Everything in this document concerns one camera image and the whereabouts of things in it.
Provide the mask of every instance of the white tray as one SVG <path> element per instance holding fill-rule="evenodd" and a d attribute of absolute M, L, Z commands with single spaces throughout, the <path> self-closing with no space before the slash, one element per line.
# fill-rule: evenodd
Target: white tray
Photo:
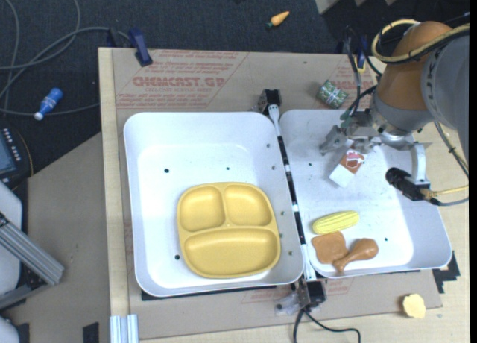
<path fill-rule="evenodd" d="M 411 171 L 411 154 L 387 146 L 376 147 L 366 157 L 353 181 L 342 188 L 329 174 L 346 147 L 322 156 L 321 144 L 341 110 L 292 110 L 283 114 L 280 127 L 290 162 L 303 230 L 313 268 L 324 277 L 352 277 L 394 271 L 440 268 L 452 249 L 439 209 L 425 201 L 411 201 L 388 184 L 386 171 L 393 166 Z M 359 223 L 343 230 L 348 248 L 359 238 L 375 239 L 378 255 L 351 262 L 343 273 L 318 261 L 311 239 L 312 222 L 329 213 L 355 210 Z"/>
<path fill-rule="evenodd" d="M 124 126 L 136 279 L 156 297 L 275 286 L 294 282 L 303 256 L 277 136 L 258 113 L 138 113 Z M 270 199 L 281 254 L 270 270 L 210 279 L 181 257 L 176 206 L 191 186 L 214 182 L 258 186 Z"/>

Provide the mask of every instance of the beige round object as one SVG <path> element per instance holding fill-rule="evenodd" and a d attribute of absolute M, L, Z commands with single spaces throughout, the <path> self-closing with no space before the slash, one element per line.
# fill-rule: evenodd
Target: beige round object
<path fill-rule="evenodd" d="M 419 294 L 410 294 L 404 297 L 402 302 L 404 312 L 412 318 L 424 318 L 426 316 L 426 305 Z"/>

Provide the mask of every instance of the yellow corn cob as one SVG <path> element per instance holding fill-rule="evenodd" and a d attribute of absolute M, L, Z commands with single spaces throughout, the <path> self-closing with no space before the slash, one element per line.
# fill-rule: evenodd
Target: yellow corn cob
<path fill-rule="evenodd" d="M 313 222 L 312 228 L 316 234 L 329 234 L 346 229 L 347 227 L 352 227 L 356 225 L 358 221 L 358 212 L 354 210 L 344 210 L 320 217 Z"/>

